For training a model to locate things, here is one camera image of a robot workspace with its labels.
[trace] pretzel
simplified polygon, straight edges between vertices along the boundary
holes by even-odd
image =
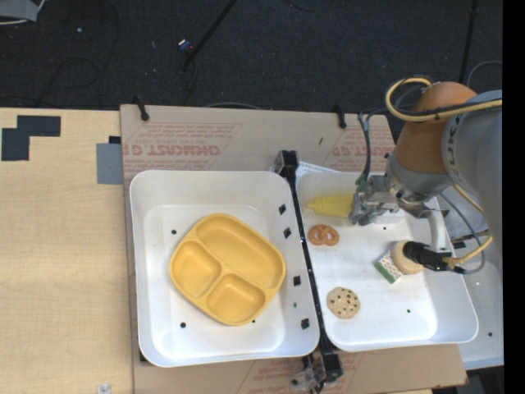
[[[308,232],[308,239],[314,245],[333,246],[339,242],[339,234],[328,225],[315,225]]]

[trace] yellow divided tray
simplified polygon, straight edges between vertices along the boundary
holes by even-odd
[[[175,248],[170,277],[184,297],[226,325],[252,322],[279,291],[281,252],[239,219],[214,213],[198,221]]]

